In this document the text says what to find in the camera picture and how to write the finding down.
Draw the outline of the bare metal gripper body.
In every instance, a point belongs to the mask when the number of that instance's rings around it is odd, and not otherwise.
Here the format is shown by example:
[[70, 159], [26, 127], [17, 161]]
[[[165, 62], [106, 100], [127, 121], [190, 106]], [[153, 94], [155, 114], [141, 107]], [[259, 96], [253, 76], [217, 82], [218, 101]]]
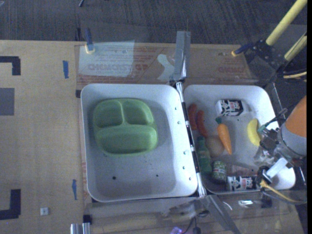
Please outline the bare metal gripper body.
[[265, 150], [269, 155], [273, 156], [274, 151], [279, 145], [278, 131], [274, 129], [268, 130], [267, 128], [262, 131], [262, 139], [260, 147]]

